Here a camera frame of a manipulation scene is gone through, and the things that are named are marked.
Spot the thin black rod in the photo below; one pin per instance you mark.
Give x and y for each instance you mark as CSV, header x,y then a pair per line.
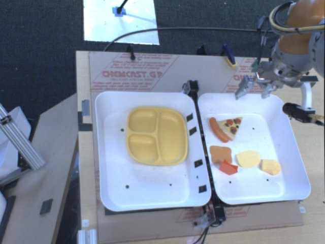
x,y
202,141

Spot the pale yellow toy biscuit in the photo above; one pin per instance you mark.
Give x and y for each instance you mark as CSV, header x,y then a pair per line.
x,y
248,159

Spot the toy pizza slice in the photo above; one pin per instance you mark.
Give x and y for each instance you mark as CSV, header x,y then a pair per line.
x,y
232,127

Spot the black cylinder on white bracket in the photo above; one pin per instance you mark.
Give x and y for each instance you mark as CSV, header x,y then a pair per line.
x,y
302,105

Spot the red toy wedge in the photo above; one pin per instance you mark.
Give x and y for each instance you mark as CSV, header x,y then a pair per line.
x,y
227,167

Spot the brown cardboard board red print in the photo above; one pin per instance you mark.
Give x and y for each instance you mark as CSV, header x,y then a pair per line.
x,y
142,70

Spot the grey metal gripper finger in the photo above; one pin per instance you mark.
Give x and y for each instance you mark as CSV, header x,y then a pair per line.
x,y
267,90
243,87

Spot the orange toy sausage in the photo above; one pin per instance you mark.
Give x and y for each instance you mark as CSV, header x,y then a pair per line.
x,y
218,129

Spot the yellow ridged toy chip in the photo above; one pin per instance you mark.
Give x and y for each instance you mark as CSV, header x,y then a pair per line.
x,y
271,166

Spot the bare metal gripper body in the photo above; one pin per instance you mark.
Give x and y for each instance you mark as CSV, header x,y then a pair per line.
x,y
275,75

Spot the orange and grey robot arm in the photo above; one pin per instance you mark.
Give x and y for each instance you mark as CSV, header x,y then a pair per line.
x,y
302,34

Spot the brown toy bread slice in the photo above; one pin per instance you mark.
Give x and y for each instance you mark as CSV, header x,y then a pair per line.
x,y
220,153

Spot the white plastic tray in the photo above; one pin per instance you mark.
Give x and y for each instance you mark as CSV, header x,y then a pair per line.
x,y
114,187
279,187

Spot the yellow divided plate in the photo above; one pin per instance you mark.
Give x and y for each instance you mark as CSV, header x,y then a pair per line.
x,y
157,136

